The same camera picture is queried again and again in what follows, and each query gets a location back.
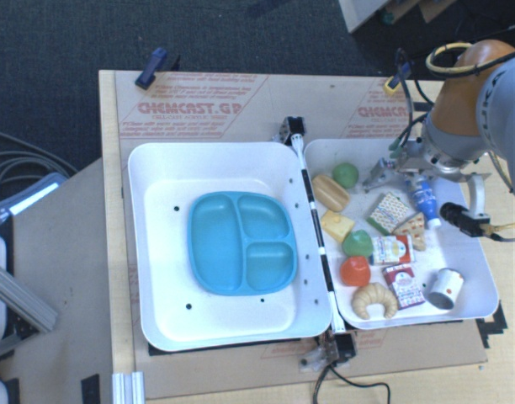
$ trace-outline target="black floor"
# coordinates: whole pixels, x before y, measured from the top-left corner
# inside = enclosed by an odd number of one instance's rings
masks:
[[[98,71],[142,70],[153,50],[180,71],[389,76],[402,47],[515,46],[515,0],[459,0],[426,24],[373,17],[349,34],[338,0],[0,0],[0,131],[78,169],[101,155]],[[0,151],[11,147],[0,140]]]

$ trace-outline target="blue divided plate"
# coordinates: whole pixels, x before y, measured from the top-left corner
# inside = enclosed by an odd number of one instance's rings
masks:
[[[263,295],[295,277],[295,234],[274,198],[248,192],[200,196],[188,218],[188,254],[194,276],[219,295]]]

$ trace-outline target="wooden table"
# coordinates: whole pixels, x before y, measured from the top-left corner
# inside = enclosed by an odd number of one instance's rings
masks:
[[[136,358],[130,307],[124,201],[121,196],[123,175],[115,79],[115,71],[99,73],[113,371],[128,374],[136,371]],[[308,79],[300,77],[302,83]],[[342,79],[336,77],[334,81],[341,83]],[[442,84],[425,82],[422,85],[430,97],[436,97]],[[418,100],[414,88],[412,95]],[[485,158],[476,168],[477,172],[484,170],[492,172],[491,164]],[[495,172],[486,180],[486,212],[492,217],[492,223],[498,225],[515,221],[515,198],[507,192]],[[387,382],[392,390],[392,402],[515,402],[515,243],[484,240],[482,245],[494,274],[507,320],[507,329],[504,333],[490,337],[490,348],[486,350],[488,362],[358,377],[355,379],[357,382]],[[198,383],[207,376],[206,373],[194,377],[193,375],[192,372],[188,373],[192,381]],[[246,375],[259,376],[259,373],[249,371]],[[177,396],[148,402],[303,403],[311,402],[313,387],[313,382],[302,382],[221,391],[206,396]],[[383,388],[358,389],[347,386],[340,380],[332,380],[323,384],[319,399],[320,402],[385,402],[385,391]]]

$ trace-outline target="gray surface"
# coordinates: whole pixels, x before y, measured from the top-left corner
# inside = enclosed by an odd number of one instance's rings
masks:
[[[15,219],[15,277],[58,312],[53,332],[0,362],[3,380],[19,379],[21,404],[82,404],[81,380],[96,374],[102,403],[110,402],[102,177],[97,160]]]

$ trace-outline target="yellow sponge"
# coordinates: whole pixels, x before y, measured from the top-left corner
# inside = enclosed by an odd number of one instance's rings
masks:
[[[331,210],[327,210],[321,218],[321,228],[340,244],[354,227],[353,220]]]

